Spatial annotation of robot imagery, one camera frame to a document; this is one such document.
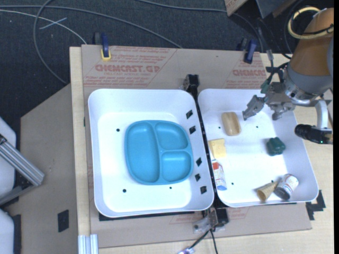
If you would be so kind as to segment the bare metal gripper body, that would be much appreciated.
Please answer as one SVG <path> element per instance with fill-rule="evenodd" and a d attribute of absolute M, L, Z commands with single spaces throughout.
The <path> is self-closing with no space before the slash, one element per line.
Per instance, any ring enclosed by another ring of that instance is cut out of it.
<path fill-rule="evenodd" d="M 293 110 L 294 106 L 313 107 L 320 99 L 317 96 L 303 94 L 303 90 L 288 90 L 285 83 L 272 82 L 263 89 L 264 103 L 274 111 Z"/>

